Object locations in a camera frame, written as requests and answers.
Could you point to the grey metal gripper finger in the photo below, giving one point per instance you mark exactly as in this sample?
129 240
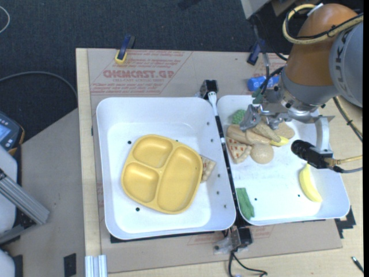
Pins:
275 121
250 117

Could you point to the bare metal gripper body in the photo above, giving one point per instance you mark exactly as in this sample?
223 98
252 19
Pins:
276 101

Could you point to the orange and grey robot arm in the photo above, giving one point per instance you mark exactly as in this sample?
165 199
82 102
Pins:
314 53

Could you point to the green grapes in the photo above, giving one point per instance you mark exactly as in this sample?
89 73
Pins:
238 117

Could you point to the yellow corn cob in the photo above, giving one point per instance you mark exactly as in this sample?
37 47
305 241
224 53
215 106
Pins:
266 131

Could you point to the tan round biscuit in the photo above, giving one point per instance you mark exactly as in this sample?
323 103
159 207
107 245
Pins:
286 131

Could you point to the tan bread roll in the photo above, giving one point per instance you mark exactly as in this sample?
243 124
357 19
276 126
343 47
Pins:
236 133

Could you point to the tan bread slice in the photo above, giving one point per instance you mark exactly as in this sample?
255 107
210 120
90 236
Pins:
256 138

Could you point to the small yellow toy piece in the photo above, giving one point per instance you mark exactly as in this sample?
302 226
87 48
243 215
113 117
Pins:
282 141

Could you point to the round tan bread bun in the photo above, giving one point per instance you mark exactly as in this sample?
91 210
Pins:
261 153

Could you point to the thin black and white rod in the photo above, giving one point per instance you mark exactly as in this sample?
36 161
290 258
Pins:
221 137

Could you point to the slice of pizza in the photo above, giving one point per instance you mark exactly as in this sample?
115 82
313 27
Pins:
237 151

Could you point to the white plastic tray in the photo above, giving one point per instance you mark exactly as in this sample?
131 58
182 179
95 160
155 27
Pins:
276 183
161 114

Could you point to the tan waffle biscuit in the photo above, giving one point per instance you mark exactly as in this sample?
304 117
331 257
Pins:
208 167

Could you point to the yellow banana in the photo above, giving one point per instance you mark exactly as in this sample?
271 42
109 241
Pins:
308 186

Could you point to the green bean pods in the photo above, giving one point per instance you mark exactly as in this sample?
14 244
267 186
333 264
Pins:
245 203

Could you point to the yellow divided plate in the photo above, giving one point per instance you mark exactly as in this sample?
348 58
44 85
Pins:
173 177

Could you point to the brown cardboard board red print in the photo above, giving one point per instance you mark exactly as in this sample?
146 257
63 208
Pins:
150 76

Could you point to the black pen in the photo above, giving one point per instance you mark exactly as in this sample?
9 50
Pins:
357 264

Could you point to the black cylinder on white bracket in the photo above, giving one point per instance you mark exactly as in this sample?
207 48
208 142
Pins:
314 155

